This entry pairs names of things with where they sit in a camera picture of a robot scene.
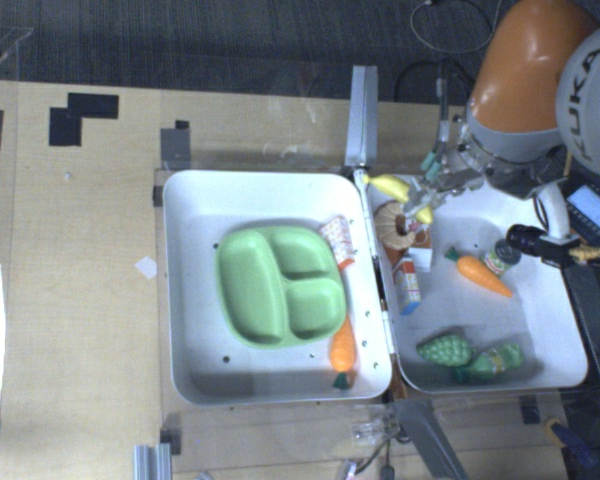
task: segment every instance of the green tray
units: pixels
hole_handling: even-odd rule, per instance
[[[236,231],[218,245],[224,315],[247,345],[282,348],[317,341],[344,322],[346,301],[327,242],[299,226]]]

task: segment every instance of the toy bottle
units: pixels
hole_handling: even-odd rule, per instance
[[[518,368],[524,362],[524,353],[519,345],[506,343],[481,352],[466,366],[453,369],[453,377],[460,384],[471,381],[486,381],[507,370]]]

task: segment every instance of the toy carrot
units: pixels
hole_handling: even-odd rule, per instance
[[[331,350],[329,351],[329,361],[331,361],[333,369],[338,372],[333,387],[349,389],[347,372],[353,368],[356,362],[356,343],[349,315],[344,319],[342,327],[333,335]]]
[[[491,270],[489,270],[489,268],[478,258],[474,258],[473,256],[461,257],[455,247],[449,249],[444,257],[451,261],[455,261],[458,272],[483,288],[487,288],[506,297],[511,297],[513,295],[507,285],[500,281],[500,278],[491,272]]]

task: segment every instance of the small jar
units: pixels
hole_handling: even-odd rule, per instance
[[[511,247],[503,238],[498,240],[482,261],[495,275],[502,276],[507,270],[516,265],[522,255],[520,251]]]

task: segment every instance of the white paper piece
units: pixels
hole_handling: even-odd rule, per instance
[[[136,268],[147,279],[153,279],[158,274],[158,264],[149,258],[149,256],[145,256],[138,263],[136,263]]]

